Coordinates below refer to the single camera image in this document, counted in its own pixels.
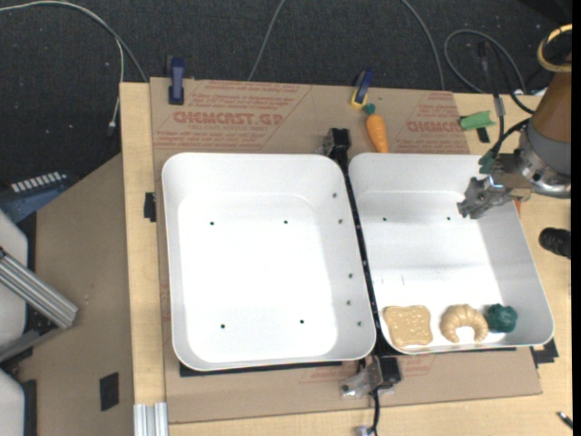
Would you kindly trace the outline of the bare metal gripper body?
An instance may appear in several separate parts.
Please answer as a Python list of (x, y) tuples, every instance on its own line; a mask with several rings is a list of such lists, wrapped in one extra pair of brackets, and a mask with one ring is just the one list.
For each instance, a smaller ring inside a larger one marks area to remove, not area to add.
[(492, 185), (512, 197), (535, 193), (556, 199), (571, 195), (571, 155), (539, 154), (535, 150), (489, 153)]

